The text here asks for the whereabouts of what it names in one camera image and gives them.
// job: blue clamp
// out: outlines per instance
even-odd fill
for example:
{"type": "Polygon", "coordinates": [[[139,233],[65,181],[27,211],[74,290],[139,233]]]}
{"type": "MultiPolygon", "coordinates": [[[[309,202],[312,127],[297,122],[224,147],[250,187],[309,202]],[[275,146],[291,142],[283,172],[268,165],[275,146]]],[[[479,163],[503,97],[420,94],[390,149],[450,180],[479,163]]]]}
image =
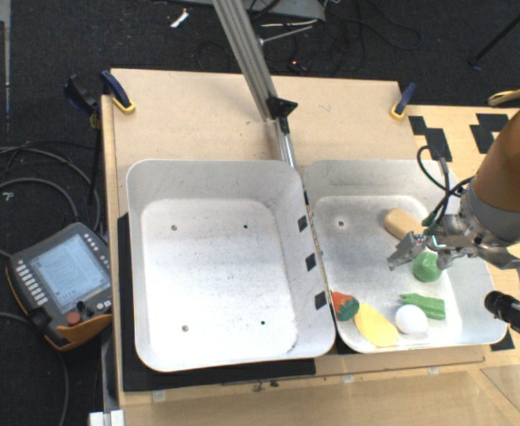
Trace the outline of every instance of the blue clamp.
{"type": "Polygon", "coordinates": [[[110,74],[109,71],[104,70],[100,73],[100,80],[103,84],[103,94],[112,94],[112,101],[118,106],[118,108],[125,114],[131,114],[134,112],[136,105],[134,101],[128,98],[126,91],[120,85],[118,80],[110,74]]]}
{"type": "Polygon", "coordinates": [[[414,92],[416,90],[416,84],[410,82],[404,92],[402,93],[402,98],[398,103],[394,103],[392,109],[390,110],[390,115],[392,115],[397,120],[402,120],[406,116],[406,106],[410,102],[414,92]]]}

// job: red button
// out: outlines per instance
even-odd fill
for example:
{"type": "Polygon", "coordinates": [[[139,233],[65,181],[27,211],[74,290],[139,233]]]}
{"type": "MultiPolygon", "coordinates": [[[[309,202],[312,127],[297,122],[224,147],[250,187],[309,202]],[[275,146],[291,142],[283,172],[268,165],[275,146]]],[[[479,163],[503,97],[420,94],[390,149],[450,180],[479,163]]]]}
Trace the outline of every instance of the red button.
{"type": "Polygon", "coordinates": [[[71,311],[69,314],[67,314],[67,324],[70,327],[74,327],[75,325],[80,324],[82,321],[83,318],[77,311],[71,311]]]}

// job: table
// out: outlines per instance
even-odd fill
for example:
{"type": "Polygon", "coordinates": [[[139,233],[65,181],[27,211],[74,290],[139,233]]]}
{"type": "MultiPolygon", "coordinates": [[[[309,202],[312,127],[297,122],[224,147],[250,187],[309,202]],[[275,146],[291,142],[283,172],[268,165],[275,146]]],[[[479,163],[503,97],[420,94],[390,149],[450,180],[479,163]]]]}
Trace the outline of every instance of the table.
{"type": "MultiPolygon", "coordinates": [[[[137,105],[126,115],[108,96],[101,102],[114,310],[119,311],[116,220],[128,209],[128,168],[148,158],[277,159],[278,151],[274,129],[260,120],[241,75],[127,69],[112,74],[137,105]]],[[[499,119],[517,110],[408,106],[411,123],[408,117],[390,117],[400,98],[396,82],[282,76],[273,81],[282,98],[299,103],[289,121],[300,175],[318,159],[414,159],[431,130],[437,136],[443,130],[453,155],[450,169],[464,178],[484,156],[472,136],[478,115],[499,119]]],[[[520,256],[520,245],[513,252],[520,256]]],[[[515,272],[492,267],[490,272],[498,290],[519,296],[515,272]]],[[[372,424],[520,425],[520,335],[511,330],[511,336],[511,350],[479,345],[368,355],[331,351],[316,359],[315,376],[127,392],[115,314],[117,404],[128,425],[316,425],[345,424],[350,418],[372,424]]]]}

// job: black clamp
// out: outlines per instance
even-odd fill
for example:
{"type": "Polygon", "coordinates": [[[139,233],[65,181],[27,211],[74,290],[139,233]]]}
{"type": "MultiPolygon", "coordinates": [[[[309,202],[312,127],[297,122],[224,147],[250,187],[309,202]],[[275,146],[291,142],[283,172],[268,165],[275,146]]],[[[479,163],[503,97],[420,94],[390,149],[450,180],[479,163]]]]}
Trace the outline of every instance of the black clamp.
{"type": "Polygon", "coordinates": [[[280,120],[280,128],[284,134],[289,134],[288,115],[290,115],[297,107],[297,103],[288,101],[287,99],[270,96],[266,100],[270,116],[276,120],[280,120]]]}

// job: white ball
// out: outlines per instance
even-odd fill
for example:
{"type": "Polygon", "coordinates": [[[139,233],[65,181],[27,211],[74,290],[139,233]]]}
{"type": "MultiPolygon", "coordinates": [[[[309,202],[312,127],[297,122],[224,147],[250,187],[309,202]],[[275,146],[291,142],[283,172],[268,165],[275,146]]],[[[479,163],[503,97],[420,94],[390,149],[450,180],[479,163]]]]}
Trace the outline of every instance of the white ball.
{"type": "Polygon", "coordinates": [[[396,311],[396,326],[407,335],[422,335],[428,331],[426,313],[415,304],[405,304],[396,311]]]}

